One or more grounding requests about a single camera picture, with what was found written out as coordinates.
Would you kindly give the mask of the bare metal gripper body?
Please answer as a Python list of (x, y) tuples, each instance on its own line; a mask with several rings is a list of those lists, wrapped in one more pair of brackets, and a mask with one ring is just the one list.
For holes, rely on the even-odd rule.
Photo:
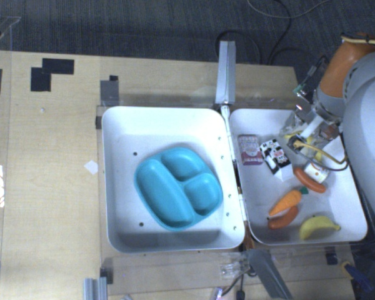
[(296, 114), (305, 124), (299, 134), (302, 139), (332, 141), (341, 135), (341, 98), (316, 98), (312, 105), (301, 106)]

